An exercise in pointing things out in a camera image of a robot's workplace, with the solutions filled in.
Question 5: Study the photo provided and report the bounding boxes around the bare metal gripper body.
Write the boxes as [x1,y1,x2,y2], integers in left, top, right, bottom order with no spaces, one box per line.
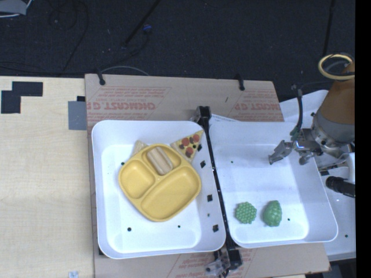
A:
[292,127,350,160]

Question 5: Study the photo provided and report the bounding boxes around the white plastic tray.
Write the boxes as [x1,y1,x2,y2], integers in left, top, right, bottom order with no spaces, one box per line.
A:
[91,119,227,260]
[208,116,339,249]

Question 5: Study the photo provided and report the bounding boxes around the thin black and white rod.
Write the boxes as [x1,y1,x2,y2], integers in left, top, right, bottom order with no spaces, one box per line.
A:
[202,117,234,252]

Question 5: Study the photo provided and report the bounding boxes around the green toy grapes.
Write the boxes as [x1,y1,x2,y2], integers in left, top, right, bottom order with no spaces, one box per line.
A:
[234,201,258,225]

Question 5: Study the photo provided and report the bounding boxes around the toy pizza slice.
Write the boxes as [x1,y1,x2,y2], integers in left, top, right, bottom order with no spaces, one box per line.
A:
[170,129,205,164]

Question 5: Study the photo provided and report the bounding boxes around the brown cardboard board red print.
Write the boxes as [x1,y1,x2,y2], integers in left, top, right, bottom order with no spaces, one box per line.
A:
[84,74,332,278]

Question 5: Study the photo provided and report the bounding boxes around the tan toy sausage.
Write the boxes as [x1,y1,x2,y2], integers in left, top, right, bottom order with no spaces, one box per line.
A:
[146,146,175,176]

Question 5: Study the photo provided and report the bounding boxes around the yellow divided plate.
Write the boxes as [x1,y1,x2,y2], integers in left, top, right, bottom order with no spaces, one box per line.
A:
[118,143,202,223]

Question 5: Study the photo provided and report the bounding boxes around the pale toy biscuit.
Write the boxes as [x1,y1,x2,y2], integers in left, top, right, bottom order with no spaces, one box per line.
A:
[131,140,150,158]

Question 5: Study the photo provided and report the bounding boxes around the black cylinder on white bracket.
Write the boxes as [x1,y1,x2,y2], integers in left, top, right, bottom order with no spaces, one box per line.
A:
[325,152,356,199]

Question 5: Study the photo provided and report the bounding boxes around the black block with thin wires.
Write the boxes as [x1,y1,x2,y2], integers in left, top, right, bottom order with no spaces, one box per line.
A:
[225,248,243,271]
[195,105,212,125]

